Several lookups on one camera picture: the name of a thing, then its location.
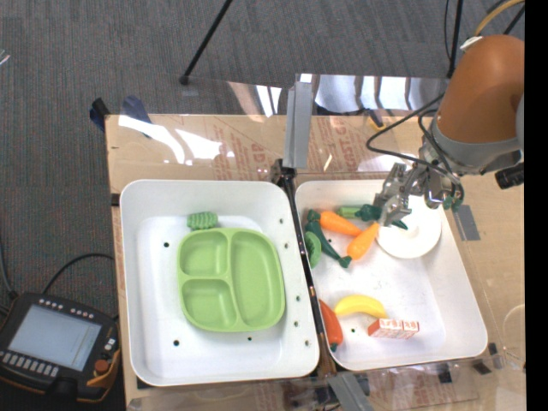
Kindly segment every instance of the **table top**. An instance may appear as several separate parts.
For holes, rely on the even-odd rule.
[[[158,89],[156,98],[140,98],[136,91],[104,122],[114,204],[126,401],[128,405],[139,401],[146,409],[153,403],[184,397],[188,409],[209,409],[214,396],[211,385],[140,388],[143,384],[134,374],[128,351],[118,199],[129,183],[139,179],[270,181],[276,161],[287,155],[287,130],[293,118],[287,106],[292,94],[290,89],[228,81],[190,78],[185,86],[168,86],[169,81],[166,78],[166,87]],[[313,108],[307,129],[307,165],[296,169],[297,186],[312,180],[384,179],[399,160],[369,151],[365,142],[408,116],[379,137],[376,145],[395,154],[416,156],[421,131],[412,112],[440,96],[447,81],[298,74],[298,83],[311,86]],[[496,409],[515,409],[516,404],[525,403],[524,187],[500,190],[493,176],[465,176],[462,184],[466,191],[462,209],[446,214],[485,322],[489,346],[477,358],[451,361],[450,383],[432,377],[440,365],[354,373],[357,379],[367,376],[371,388],[368,399],[373,406],[436,409],[438,404],[452,403],[451,409],[473,409],[480,401]],[[332,363],[325,362],[329,355],[323,350],[320,362],[327,364],[328,371],[337,371]],[[236,398],[241,406],[242,400],[256,403],[259,397],[268,398],[271,408],[265,409],[280,409],[288,390],[308,391],[309,382],[298,378],[287,383],[228,383],[215,388],[223,392],[218,394],[224,407],[231,406]],[[313,382],[322,383],[321,376]]]

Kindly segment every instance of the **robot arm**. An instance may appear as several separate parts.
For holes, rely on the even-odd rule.
[[[408,197],[426,205],[462,202],[459,178],[496,171],[500,188],[523,183],[525,43],[509,35],[476,37],[451,77],[419,157],[410,170],[395,164],[373,204],[388,226],[408,215]]]

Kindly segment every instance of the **button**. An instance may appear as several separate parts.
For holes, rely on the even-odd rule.
[[[102,374],[105,374],[109,371],[110,364],[106,360],[96,360],[95,361],[95,372],[98,374],[98,376],[101,376]]]

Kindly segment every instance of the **round white plate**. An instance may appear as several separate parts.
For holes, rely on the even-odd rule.
[[[426,206],[421,196],[409,197],[412,210],[402,221],[408,229],[395,226],[381,227],[377,243],[388,254],[400,259],[413,259],[428,253],[439,241],[442,221],[438,210]]]

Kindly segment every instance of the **yellow cable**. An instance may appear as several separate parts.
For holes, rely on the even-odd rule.
[[[508,2],[504,3],[504,4],[501,4],[500,6],[498,6],[497,8],[495,8],[493,11],[491,11],[486,18],[484,18],[481,23],[478,25],[478,27],[476,27],[476,30],[474,32],[474,36],[478,36],[480,35],[480,32],[485,28],[485,26],[487,26],[487,24],[493,19],[495,18],[497,15],[499,15],[501,12],[503,12],[504,10],[518,4],[518,3],[522,3],[522,2],[525,2],[525,0],[509,0]]]

